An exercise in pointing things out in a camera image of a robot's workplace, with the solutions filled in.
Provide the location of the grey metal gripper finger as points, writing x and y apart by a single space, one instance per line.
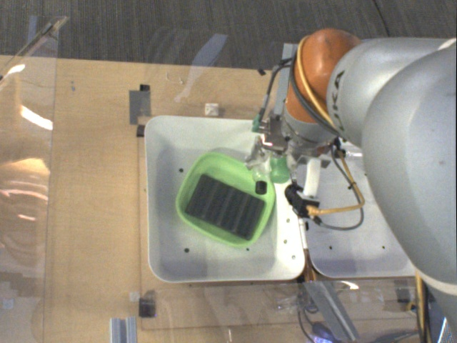
292 163
255 155

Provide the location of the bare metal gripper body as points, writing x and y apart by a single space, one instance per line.
274 132

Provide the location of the clear green bottle black cap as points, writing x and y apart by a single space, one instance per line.
280 172

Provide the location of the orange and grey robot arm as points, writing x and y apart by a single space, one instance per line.
392 127

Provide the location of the black ribbed insert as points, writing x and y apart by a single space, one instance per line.
225 206

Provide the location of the small white block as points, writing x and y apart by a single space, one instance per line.
211 109

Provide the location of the green plastic basket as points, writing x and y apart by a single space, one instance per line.
189 191

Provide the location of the white plastic tray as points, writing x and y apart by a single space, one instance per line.
342 256
168 198

